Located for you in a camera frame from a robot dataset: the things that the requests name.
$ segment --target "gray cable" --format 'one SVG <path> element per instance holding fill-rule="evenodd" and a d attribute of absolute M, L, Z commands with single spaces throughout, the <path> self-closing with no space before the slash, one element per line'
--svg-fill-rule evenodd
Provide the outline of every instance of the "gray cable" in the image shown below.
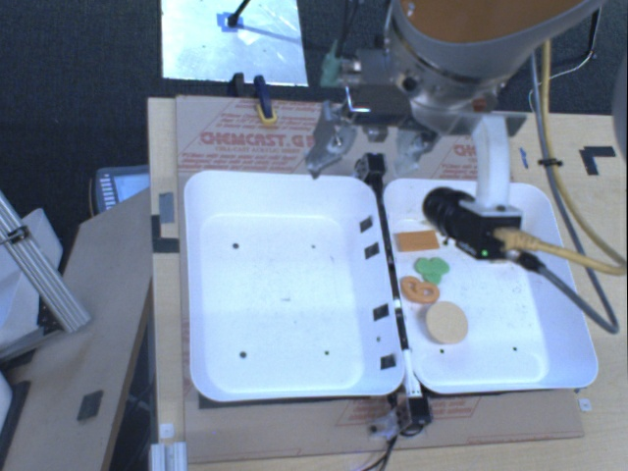
<path fill-rule="evenodd" d="M 552 283 L 555 287 L 560 289 L 566 296 L 568 296 L 572 302 L 574 302 L 580 310 L 584 312 L 587 316 L 589 316 L 593 321 L 596 322 L 601 328 L 604 328 L 610 334 L 616 334 L 619 332 L 619 326 L 617 325 L 617 320 L 612 319 L 612 324 L 608 323 L 604 320 L 604 318 L 598 314 L 591 305 L 589 305 L 582 297 L 576 293 L 569 285 L 565 283 L 559 276 L 557 276 L 554 272 L 552 272 L 547 267 L 540 267 L 539 274 L 541 274 L 544 278 L 546 278 L 550 283 Z"/>
<path fill-rule="evenodd" d="M 530 56 L 530 67 L 532 70 L 534 102 L 536 106 L 535 114 L 536 114 L 536 119 L 537 119 L 537 130 L 539 133 L 539 142 L 541 144 L 541 151 L 543 154 L 543 158 L 548 159 L 550 157 L 550 152 L 548 151 L 548 141 L 546 140 L 546 132 L 543 127 L 543 123 L 541 121 L 541 94 L 539 92 L 539 76 L 537 73 L 537 60 L 534 53 L 532 54 L 532 56 Z M 573 243 L 576 247 L 576 251 L 578 251 L 578 253 L 582 255 L 586 255 L 587 253 L 585 252 L 582 242 L 580 241 L 580 238 L 578 237 L 578 233 L 576 232 L 576 230 L 573 227 L 573 224 L 571 223 L 571 218 L 569 217 L 569 213 L 567 212 L 567 209 L 565 208 L 565 205 L 562 202 L 562 198 L 560 197 L 560 192 L 558 191 L 558 187 L 556 186 L 556 179 L 554 176 L 554 167 L 546 166 L 546 174 L 548 176 L 548 182 L 549 182 L 549 188 L 551 189 L 551 195 L 553 196 L 553 200 L 556 203 L 556 207 L 558 208 L 558 211 L 560 212 L 560 216 L 562 217 L 562 220 L 565 223 L 565 227 L 567 228 L 567 231 L 569 232 L 569 236 L 571 237 L 571 240 L 573 240 Z M 554 278 L 558 280 L 558 278 L 556 277 L 554 273 L 550 272 L 547 269 L 546 271 L 547 273 L 550 273 Z M 548 278 L 552 283 L 555 284 L 555 282 L 552 279 L 550 279 L 548 275 L 546 274 L 543 274 L 543 275 L 546 278 Z M 612 333 L 612 334 L 619 333 L 619 323 L 617 322 L 617 318 L 612 309 L 612 306 L 610 305 L 610 302 L 608 301 L 608 298 L 606 298 L 606 293 L 604 293 L 604 290 L 602 288 L 602 285 L 600 284 L 600 281 L 598 280 L 598 276 L 596 272 L 593 269 L 587 268 L 587 275 L 589 276 L 589 279 L 591 280 L 591 284 L 593 285 L 594 289 L 596 290 L 596 293 L 598 294 L 598 297 L 600 298 L 600 301 L 602 302 L 602 305 L 604 307 L 604 310 L 606 311 L 606 315 L 610 323 L 605 321 L 604 318 L 600 314 L 598 314 L 582 298 L 580 298 L 574 291 L 572 291 L 571 288 L 569 289 L 571 292 L 566 293 L 567 296 L 569 296 L 573 300 L 573 302 L 576 305 L 578 305 L 578 307 L 580 307 L 582 311 L 585 312 L 585 314 L 587 314 L 587 316 L 589 316 L 593 321 L 595 321 L 598 325 L 604 328 L 607 332 Z M 575 295 L 578 299 L 572 298 L 571 293 L 573 293 L 573 295 Z"/>

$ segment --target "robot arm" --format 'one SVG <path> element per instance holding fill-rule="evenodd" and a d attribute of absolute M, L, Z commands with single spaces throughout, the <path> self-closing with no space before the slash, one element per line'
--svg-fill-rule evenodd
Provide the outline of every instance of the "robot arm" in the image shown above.
<path fill-rule="evenodd" d="M 442 135 L 473 133 L 532 52 L 602 3 L 392 0 L 383 48 L 358 50 L 355 61 L 343 62 L 337 85 L 346 99 L 321 116 L 309 171 L 316 177 L 337 162 L 355 139 L 354 126 L 367 132 L 397 126 L 396 171 L 417 168 Z M 508 124 L 506 132 L 520 125 Z"/>

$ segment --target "cardboard sheet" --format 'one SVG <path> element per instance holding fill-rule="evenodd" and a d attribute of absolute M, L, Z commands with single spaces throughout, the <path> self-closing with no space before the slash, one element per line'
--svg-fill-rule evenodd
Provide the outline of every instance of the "cardboard sheet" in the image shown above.
<path fill-rule="evenodd" d="M 304 152 L 318 120 L 317 103 L 275 102 L 280 123 L 264 127 L 254 102 L 244 99 L 180 97 L 176 128 L 179 169 L 181 281 L 186 281 L 184 210 L 186 180 L 205 169 L 306 173 Z M 365 152 L 395 154 L 394 131 L 384 143 L 358 139 L 349 154 L 327 170 L 348 175 Z M 389 172 L 389 179 L 395 178 Z M 423 157 L 416 177 L 471 180 L 475 149 L 469 136 L 443 138 Z M 187 288 L 182 284 L 183 392 L 190 463 L 280 456 L 377 451 L 385 444 L 370 436 L 372 422 L 385 415 L 384 397 L 216 403 L 199 395 L 189 376 Z M 477 445 L 584 436 L 572 391 L 443 396 L 432 401 L 434 422 L 400 448 Z"/>

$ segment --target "yellow cable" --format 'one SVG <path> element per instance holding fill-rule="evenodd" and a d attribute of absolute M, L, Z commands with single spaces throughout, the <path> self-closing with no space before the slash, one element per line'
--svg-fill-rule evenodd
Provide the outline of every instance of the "yellow cable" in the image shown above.
<path fill-rule="evenodd" d="M 626 274 L 626 264 L 620 266 L 613 266 L 603 263 L 599 260 L 595 260 L 585 255 L 581 255 L 576 251 L 567 249 L 555 244 L 549 244 L 544 242 L 533 235 L 519 231 L 517 229 L 495 229 L 493 235 L 503 242 L 503 250 L 509 251 L 511 249 L 518 249 L 522 251 L 544 251 L 561 258 L 565 258 L 570 262 L 577 263 L 584 267 L 589 267 L 598 272 L 604 272 L 605 274 L 611 274 L 612 276 L 623 276 Z"/>
<path fill-rule="evenodd" d="M 549 129 L 549 114 L 550 114 L 550 65 L 551 65 L 551 42 L 548 40 L 543 44 L 543 64 L 541 70 L 541 124 L 546 135 L 546 141 L 548 146 L 548 156 L 550 159 L 555 158 L 553 152 L 553 144 L 550 137 Z M 566 249 L 560 246 L 555 246 L 547 242 L 533 237 L 532 235 L 514 229 L 497 229 L 494 232 L 494 236 L 504 243 L 504 250 L 509 249 L 523 249 L 527 251 L 545 251 L 547 253 L 566 258 L 574 263 L 578 263 L 585 267 L 604 272 L 605 274 L 611 274 L 613 276 L 623 276 L 626 274 L 626 260 L 612 249 L 604 240 L 594 231 L 593 227 L 584 219 L 575 202 L 569 195 L 567 187 L 565 186 L 558 170 L 554 172 L 554 179 L 556 181 L 556 187 L 562 197 L 565 205 L 573 215 L 574 219 L 582 230 L 589 236 L 589 238 L 599 247 L 608 257 L 612 258 L 618 266 L 612 266 L 590 258 L 585 255 L 581 255 L 576 251 Z"/>

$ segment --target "black clip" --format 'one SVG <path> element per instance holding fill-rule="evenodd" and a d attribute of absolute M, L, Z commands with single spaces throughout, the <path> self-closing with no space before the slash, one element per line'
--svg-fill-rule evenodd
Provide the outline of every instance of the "black clip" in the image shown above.
<path fill-rule="evenodd" d="M 240 98 L 244 95 L 244 74 L 235 74 L 227 84 L 227 95 L 233 98 Z"/>
<path fill-rule="evenodd" d="M 30 231 L 26 225 L 21 225 L 17 227 L 14 231 L 11 231 L 7 234 L 6 238 L 0 240 L 1 244 L 6 244 L 7 242 L 11 242 L 15 244 L 20 242 L 21 240 L 26 239 L 30 235 Z"/>
<path fill-rule="evenodd" d="M 562 161 L 559 161 L 558 159 L 555 158 L 551 158 L 551 159 L 540 159 L 539 160 L 539 166 L 545 166 L 546 168 L 548 168 L 549 166 L 562 166 Z"/>

